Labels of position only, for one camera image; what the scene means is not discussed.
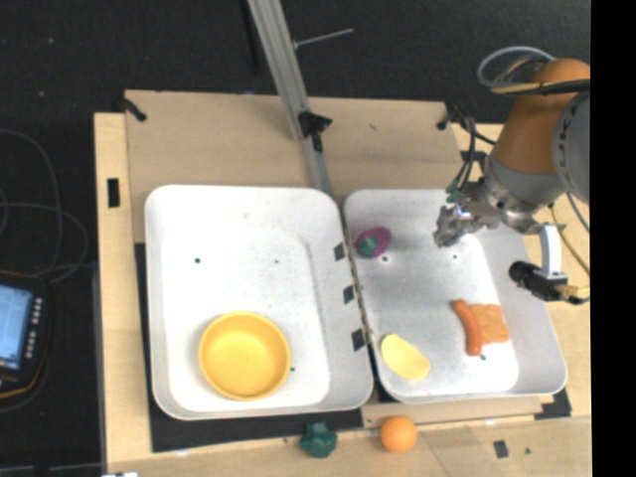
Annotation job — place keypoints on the yellow bowl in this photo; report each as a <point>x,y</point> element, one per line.
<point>244,356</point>

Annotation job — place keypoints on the pale wood board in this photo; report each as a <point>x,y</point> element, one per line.
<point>223,142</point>

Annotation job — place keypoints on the purple and green toy vegetable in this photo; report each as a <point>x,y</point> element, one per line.
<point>372,242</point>

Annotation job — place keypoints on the yellow oval slice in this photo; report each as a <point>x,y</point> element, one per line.
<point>405,358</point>

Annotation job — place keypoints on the orange sausage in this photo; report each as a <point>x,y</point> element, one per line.
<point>469,326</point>

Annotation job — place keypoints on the orange bread slice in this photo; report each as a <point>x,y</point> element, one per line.
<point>493,323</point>

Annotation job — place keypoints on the thin black and white rod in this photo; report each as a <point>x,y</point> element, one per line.
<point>359,298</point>

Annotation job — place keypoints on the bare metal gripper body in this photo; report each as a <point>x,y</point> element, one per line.
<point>489,211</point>

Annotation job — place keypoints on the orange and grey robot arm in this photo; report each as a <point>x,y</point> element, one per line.
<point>531,132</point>

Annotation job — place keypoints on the orange ball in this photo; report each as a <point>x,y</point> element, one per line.
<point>398,433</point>

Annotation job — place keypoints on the green broccoli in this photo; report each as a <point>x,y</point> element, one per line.
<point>318,441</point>

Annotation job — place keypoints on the black cylinder on white bracket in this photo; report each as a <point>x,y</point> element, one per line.
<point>539,278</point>

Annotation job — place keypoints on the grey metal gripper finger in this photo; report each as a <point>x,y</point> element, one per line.
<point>443,230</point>
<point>463,226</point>

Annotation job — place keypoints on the white plastic tray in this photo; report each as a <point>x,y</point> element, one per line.
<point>238,266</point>
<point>422,291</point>

